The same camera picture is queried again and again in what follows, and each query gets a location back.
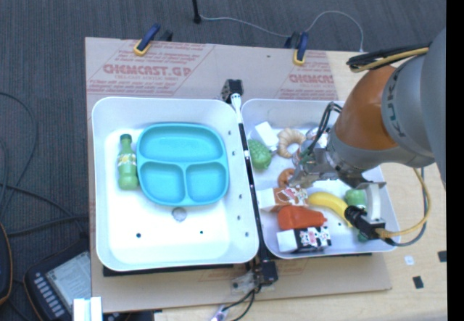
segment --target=drain hole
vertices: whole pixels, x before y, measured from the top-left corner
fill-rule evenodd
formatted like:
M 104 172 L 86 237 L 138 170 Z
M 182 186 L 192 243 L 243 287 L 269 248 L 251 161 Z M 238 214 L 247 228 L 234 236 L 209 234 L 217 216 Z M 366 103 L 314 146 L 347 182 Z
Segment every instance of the drain hole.
M 183 222 L 187 218 L 187 211 L 184 208 L 175 208 L 171 214 L 178 222 Z

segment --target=cardboard sheet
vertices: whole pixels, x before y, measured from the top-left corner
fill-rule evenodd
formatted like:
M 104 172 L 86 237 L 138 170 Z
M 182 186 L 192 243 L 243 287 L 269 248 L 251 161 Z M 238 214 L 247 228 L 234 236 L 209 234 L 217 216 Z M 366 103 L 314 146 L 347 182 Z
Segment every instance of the cardboard sheet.
M 92 296 L 104 312 L 162 309 L 235 301 L 231 280 L 244 264 L 209 270 L 104 276 L 95 250 L 95 179 L 91 110 L 105 96 L 216 99 L 227 79 L 244 84 L 248 99 L 337 100 L 331 63 L 324 51 L 307 51 L 296 66 L 291 49 L 265 49 L 155 41 L 136 56 L 136 40 L 86 39 L 88 172 Z M 382 254 L 276 261 L 279 280 L 257 300 L 391 288 Z

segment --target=yellow cable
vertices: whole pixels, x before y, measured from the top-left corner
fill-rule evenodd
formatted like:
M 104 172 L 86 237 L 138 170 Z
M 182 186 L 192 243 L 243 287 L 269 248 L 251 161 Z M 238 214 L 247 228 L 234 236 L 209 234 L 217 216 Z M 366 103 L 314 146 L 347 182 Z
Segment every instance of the yellow cable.
M 427 200 L 426 213 L 424 214 L 422 220 L 420 220 L 419 223 L 412 226 L 411 228 L 408 228 L 407 230 L 401 230 L 401 231 L 397 231 L 397 232 L 392 232 L 392 231 L 386 230 L 385 228 L 377 228 L 376 232 L 377 232 L 377 234 L 379 235 L 380 238 L 392 238 L 394 236 L 406 235 L 407 233 L 411 233 L 411 232 L 417 230 L 418 228 L 422 227 L 422 225 L 427 221 L 428 216 L 430 215 L 431 199 L 430 199 L 430 193 L 428 192 L 427 185 L 423 181 L 419 171 L 417 169 L 414 169 L 414 168 L 413 168 L 413 170 L 414 170 L 415 175 L 419 179 L 419 182 L 422 185 L 422 188 L 423 188 L 424 193 L 426 195 L 426 200 Z
M 412 56 L 418 56 L 420 54 L 425 54 L 428 51 L 428 47 L 426 48 L 419 48 L 413 49 L 412 51 L 404 51 L 402 53 L 394 54 L 393 56 L 385 57 L 383 59 L 379 59 L 377 61 L 371 62 L 370 64 L 365 64 L 364 66 L 359 66 L 358 68 L 350 67 L 352 72 L 361 72 L 366 70 L 375 69 L 377 66 L 382 64 L 388 64 L 390 62 L 400 61 L 401 59 L 405 59 Z

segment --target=toy bottle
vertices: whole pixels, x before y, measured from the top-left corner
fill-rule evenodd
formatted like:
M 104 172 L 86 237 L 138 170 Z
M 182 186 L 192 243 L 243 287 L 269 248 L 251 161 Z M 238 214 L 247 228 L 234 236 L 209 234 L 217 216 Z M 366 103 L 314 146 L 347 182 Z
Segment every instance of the toy bottle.
M 117 155 L 117 171 L 119 178 L 117 184 L 122 190 L 133 190 L 138 187 L 137 156 L 132 150 L 132 136 L 120 136 L 121 150 Z

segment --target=green toy vegetable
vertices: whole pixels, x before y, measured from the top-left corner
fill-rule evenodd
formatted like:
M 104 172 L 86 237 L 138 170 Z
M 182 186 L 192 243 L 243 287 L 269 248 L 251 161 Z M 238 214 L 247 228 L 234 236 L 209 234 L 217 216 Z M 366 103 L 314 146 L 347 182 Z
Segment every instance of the green toy vegetable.
M 269 167 L 272 153 L 264 144 L 255 139 L 249 139 L 248 150 L 255 169 L 264 170 Z

